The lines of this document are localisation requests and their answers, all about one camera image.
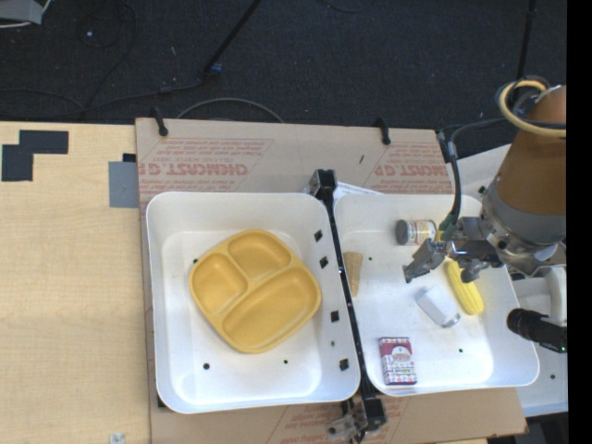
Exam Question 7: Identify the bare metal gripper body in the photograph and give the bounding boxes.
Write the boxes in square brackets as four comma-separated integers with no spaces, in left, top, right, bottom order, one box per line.
[449,216,561,278]

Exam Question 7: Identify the yellow corn cob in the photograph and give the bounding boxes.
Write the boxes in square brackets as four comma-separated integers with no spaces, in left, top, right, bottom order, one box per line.
[445,259,486,316]

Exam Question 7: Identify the small can with grey lid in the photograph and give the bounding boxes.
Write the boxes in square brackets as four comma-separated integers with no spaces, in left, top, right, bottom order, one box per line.
[394,218,438,247]

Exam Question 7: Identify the white plastic bottle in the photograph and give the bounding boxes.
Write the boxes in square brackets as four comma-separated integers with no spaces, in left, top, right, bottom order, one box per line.
[413,285,462,329]

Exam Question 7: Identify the thin black rod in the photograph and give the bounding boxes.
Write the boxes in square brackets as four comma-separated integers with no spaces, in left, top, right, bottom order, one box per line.
[322,187,376,404]

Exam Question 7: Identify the white plastic tray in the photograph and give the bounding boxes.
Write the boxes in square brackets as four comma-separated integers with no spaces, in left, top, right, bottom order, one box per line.
[145,191,363,415]
[333,192,541,398]

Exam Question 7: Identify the red and white carton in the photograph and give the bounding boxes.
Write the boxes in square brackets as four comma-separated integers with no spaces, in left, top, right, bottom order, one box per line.
[377,336,419,387]

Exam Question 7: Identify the yellow divided plate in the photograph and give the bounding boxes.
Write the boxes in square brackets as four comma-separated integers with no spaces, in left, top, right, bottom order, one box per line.
[187,228,323,355]

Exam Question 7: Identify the brown cardboard board red print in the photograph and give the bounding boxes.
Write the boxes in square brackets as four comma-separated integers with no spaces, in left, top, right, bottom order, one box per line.
[134,117,529,444]

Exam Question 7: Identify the black cylinder on white bracket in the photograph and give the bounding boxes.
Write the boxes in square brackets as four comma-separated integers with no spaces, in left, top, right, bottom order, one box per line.
[505,265,568,355]

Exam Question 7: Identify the black block with thin wires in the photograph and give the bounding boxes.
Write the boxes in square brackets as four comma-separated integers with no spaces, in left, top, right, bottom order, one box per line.
[308,168,339,199]
[359,396,389,433]

